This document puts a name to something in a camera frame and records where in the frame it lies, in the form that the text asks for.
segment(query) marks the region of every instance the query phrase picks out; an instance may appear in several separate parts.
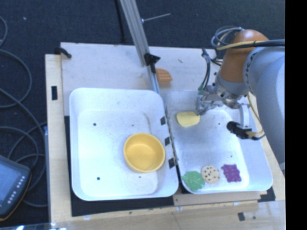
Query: wooden table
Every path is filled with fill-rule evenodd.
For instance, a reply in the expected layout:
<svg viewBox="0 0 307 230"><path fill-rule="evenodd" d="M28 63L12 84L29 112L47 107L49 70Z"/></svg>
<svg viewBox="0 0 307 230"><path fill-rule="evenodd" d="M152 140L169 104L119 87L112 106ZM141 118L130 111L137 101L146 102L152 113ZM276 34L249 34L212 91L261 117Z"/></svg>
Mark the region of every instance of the wooden table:
<svg viewBox="0 0 307 230"><path fill-rule="evenodd" d="M48 189L51 227L68 229L285 229L285 178L267 139L262 139L273 174L275 201L258 202L266 192L175 194L173 207L71 216L71 196L64 125L62 61L46 55ZM52 87L57 98L52 99Z"/></svg>

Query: metal pole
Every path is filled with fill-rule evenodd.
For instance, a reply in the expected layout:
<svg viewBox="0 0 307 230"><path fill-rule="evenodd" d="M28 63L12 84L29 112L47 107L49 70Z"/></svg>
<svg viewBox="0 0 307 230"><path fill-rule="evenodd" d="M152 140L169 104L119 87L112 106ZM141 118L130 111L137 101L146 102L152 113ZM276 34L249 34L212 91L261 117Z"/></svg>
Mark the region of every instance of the metal pole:
<svg viewBox="0 0 307 230"><path fill-rule="evenodd" d="M123 8L128 27L133 39L133 42L136 46L141 65L146 66L145 54L149 54L149 47L145 35L145 31L142 24L142 19L135 0L119 0ZM151 71L148 67L149 77L152 83L153 90L160 94L159 84L157 76L154 72Z"/></svg>

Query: black tape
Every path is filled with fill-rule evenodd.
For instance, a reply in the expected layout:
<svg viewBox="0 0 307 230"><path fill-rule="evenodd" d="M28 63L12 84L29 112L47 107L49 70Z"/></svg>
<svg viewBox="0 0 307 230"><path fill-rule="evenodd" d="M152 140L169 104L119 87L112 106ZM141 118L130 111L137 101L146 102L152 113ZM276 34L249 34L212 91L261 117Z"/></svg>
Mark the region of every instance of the black tape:
<svg viewBox="0 0 307 230"><path fill-rule="evenodd" d="M260 195L261 199L258 200L258 202L268 202L268 201L274 201L276 199L273 187L270 187L267 190L267 194Z"/></svg>
<svg viewBox="0 0 307 230"><path fill-rule="evenodd" d="M58 88L57 88L57 86L51 86L51 99L53 101L58 99Z"/></svg>
<svg viewBox="0 0 307 230"><path fill-rule="evenodd" d="M168 165L169 165L169 168L173 168L175 166L175 160L174 158L171 158L168 160Z"/></svg>
<svg viewBox="0 0 307 230"><path fill-rule="evenodd" d="M170 138L167 137L167 138L164 140L164 142L165 142L165 146L167 146L167 145L170 143Z"/></svg>
<svg viewBox="0 0 307 230"><path fill-rule="evenodd" d="M165 120L165 117L161 118L161 119L160 119L160 122L161 122L161 125L164 125L164 124L166 124L166 120Z"/></svg>
<svg viewBox="0 0 307 230"><path fill-rule="evenodd" d="M238 213L238 217L240 221L244 221L245 220L245 216L243 212Z"/></svg>

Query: purple toy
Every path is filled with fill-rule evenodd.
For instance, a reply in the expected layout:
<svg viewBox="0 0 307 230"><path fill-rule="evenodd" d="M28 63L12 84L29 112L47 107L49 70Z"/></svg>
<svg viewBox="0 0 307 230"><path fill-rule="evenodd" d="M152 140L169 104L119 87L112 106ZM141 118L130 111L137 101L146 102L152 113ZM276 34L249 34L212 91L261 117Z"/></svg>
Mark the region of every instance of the purple toy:
<svg viewBox="0 0 307 230"><path fill-rule="evenodd" d="M240 182L242 180L240 177L240 170L238 170L236 164L224 164L222 169L228 182Z"/></svg>

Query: white sink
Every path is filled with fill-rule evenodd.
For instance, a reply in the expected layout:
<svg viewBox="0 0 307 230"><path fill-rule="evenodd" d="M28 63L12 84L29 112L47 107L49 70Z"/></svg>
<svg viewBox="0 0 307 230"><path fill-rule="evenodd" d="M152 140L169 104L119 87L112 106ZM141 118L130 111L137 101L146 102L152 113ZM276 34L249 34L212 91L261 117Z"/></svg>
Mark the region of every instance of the white sink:
<svg viewBox="0 0 307 230"><path fill-rule="evenodd" d="M165 162L155 172L138 173L125 162L124 142L138 132L156 136L165 147ZM178 177L176 167L169 165L174 157L169 137L163 100L153 91L74 90L70 95L74 193L87 201L173 195Z"/></svg>
<svg viewBox="0 0 307 230"><path fill-rule="evenodd" d="M181 176L190 171L201 172L203 166L213 165L220 172L218 183L206 183L193 194L240 191L266 191L272 186L272 174L260 140L240 139L226 128L229 121L240 123L239 109L216 107L201 116L197 125L182 127L176 114L194 111L197 91L170 92L165 97L170 130L176 150ZM248 111L249 126L256 130L252 114ZM228 182L222 166L235 164L240 171L240 182Z"/></svg>

